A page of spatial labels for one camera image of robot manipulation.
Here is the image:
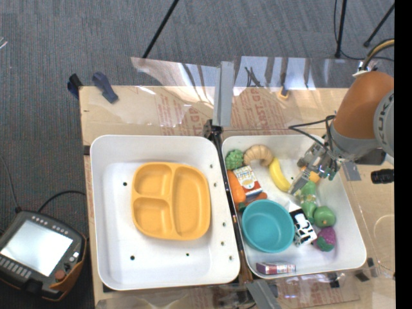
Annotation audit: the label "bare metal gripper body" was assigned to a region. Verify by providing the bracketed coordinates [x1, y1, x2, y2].
[296, 142, 339, 175]

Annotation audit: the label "green bottle with orange cap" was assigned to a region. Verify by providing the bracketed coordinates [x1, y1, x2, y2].
[295, 169, 323, 220]

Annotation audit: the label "yellow banana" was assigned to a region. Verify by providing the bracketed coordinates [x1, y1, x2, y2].
[268, 157, 292, 192]

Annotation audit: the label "green pear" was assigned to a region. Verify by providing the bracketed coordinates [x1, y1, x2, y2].
[314, 205, 337, 229]

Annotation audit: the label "black and white milk carton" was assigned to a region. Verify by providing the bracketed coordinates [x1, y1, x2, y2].
[288, 208, 318, 247]

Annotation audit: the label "white and red juice carton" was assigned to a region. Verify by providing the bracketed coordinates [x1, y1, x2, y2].
[232, 165, 263, 198]

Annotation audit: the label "tan croissant bread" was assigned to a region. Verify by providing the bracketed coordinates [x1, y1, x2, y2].
[243, 144, 274, 168]

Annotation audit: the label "teal bowl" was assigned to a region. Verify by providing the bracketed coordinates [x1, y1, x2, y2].
[241, 199, 295, 254]

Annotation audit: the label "purple grapes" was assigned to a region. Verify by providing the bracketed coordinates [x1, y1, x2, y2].
[312, 226, 337, 252]

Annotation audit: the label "orange carrot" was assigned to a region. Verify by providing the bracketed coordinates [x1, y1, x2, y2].
[227, 169, 268, 212]

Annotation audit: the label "white plastic tray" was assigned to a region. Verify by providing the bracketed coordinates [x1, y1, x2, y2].
[221, 135, 368, 279]
[89, 135, 241, 291]

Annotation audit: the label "green broccoli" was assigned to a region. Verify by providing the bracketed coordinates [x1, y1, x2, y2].
[224, 149, 245, 171]

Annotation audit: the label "yellow divided plate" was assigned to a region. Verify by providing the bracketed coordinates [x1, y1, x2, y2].
[131, 162, 212, 241]

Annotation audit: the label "brown cardboard board red print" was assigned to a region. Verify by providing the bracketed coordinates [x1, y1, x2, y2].
[79, 85, 395, 309]

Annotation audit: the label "black cylinder on white bracket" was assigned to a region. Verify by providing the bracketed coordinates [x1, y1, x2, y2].
[355, 148, 395, 185]

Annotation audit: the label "black block with wires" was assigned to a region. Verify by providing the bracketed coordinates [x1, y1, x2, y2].
[203, 119, 223, 142]

